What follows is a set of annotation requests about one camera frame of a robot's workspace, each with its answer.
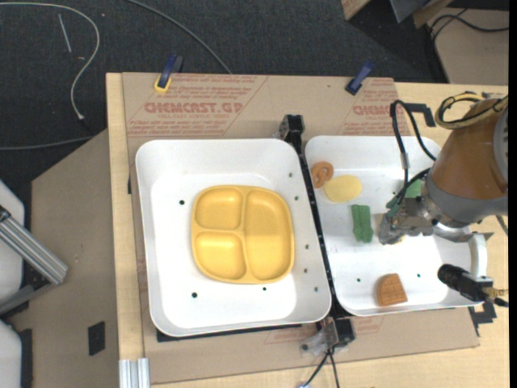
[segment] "white tray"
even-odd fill
[[[150,141],[136,156],[154,324],[176,337],[313,323],[330,288],[296,151],[276,139]],[[191,210],[205,188],[268,188],[288,203],[295,235],[290,273],[267,285],[206,277],[191,251]]]
[[[403,137],[410,158],[410,178],[432,165],[416,138]],[[439,147],[424,139],[437,154]],[[478,243],[452,243],[437,236],[405,237],[396,245],[379,243],[378,228],[386,203],[402,187],[403,170],[394,137],[315,137],[307,143],[305,157],[309,167],[319,161],[334,166],[334,176],[355,175],[363,185],[352,201],[336,204],[316,190],[323,236],[334,280],[336,297],[352,314],[368,316],[409,310],[429,310],[476,303],[448,288],[436,273],[442,264],[460,266],[474,274],[486,274],[484,240]],[[353,235],[351,205],[369,205],[374,237],[357,242]],[[375,284],[383,275],[398,273],[408,302],[380,307]]]

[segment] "white cable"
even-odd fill
[[[86,68],[90,65],[90,63],[94,60],[95,55],[99,51],[100,34],[99,34],[99,28],[97,27],[95,22],[92,19],[90,19],[87,15],[82,13],[81,11],[74,9],[73,7],[62,6],[60,4],[36,3],[36,2],[0,2],[0,6],[42,6],[42,7],[53,7],[56,9],[68,10],[68,11],[72,11],[73,13],[80,15],[81,17],[86,19],[88,21],[88,23],[90,23],[93,26],[93,28],[95,29],[95,37],[97,39],[96,44],[95,44],[95,50],[91,54],[90,58],[85,63],[85,65],[81,68],[81,70],[79,70],[79,73],[75,77],[74,81],[72,82],[72,87],[70,88],[70,101],[72,102],[72,108],[74,108],[75,114],[78,116],[78,119],[84,120],[84,115],[78,110],[78,107],[75,104],[74,92],[75,92],[75,87],[78,83],[79,78],[82,76],[82,74],[84,73]]]

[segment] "yellow plate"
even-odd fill
[[[197,267],[212,279],[271,283],[294,263],[289,207],[266,188],[224,185],[195,199],[191,245]]]

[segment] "green block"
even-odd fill
[[[358,242],[369,243],[373,238],[372,221],[370,218],[369,205],[354,204],[352,208],[352,218],[354,220],[354,236]]]

